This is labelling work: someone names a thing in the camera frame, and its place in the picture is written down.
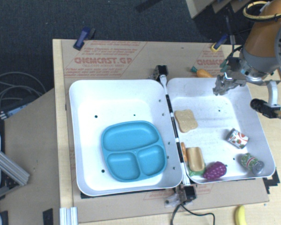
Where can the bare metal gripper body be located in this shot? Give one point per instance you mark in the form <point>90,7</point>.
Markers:
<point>249,75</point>

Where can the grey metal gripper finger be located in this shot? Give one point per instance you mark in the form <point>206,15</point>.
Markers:
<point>219,85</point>
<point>229,85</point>

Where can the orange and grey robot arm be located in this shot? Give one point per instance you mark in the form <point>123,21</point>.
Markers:
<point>260,36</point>

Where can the white plastic tray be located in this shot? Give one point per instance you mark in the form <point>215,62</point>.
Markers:
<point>96,97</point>
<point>208,97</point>

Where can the orange carrot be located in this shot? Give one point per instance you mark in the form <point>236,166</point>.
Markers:
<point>203,73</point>

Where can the tan bread slice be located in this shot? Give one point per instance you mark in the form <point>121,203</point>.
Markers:
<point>185,121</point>

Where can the thin black and white rod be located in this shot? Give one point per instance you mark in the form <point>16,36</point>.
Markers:
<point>170,107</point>

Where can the strawberry print can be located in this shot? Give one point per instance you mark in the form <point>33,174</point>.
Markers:
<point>237,138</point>

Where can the orange sausage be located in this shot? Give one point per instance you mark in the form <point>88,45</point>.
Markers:
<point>183,151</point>

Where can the tan sandwich with green lettuce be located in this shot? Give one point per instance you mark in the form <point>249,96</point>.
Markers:
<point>195,159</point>

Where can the green and white can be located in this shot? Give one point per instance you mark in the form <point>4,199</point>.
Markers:
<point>250,162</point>

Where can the brown cardboard board, red print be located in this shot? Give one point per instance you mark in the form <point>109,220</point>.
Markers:
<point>140,57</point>

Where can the purple grapes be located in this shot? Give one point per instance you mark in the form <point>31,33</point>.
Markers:
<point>215,171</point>

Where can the blue divided plate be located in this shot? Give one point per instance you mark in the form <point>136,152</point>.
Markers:
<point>133,149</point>

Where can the yellow banana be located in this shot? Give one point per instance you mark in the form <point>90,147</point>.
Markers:
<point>240,215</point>

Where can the black cylinder on white bracket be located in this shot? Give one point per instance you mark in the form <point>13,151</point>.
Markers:
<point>272,92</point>

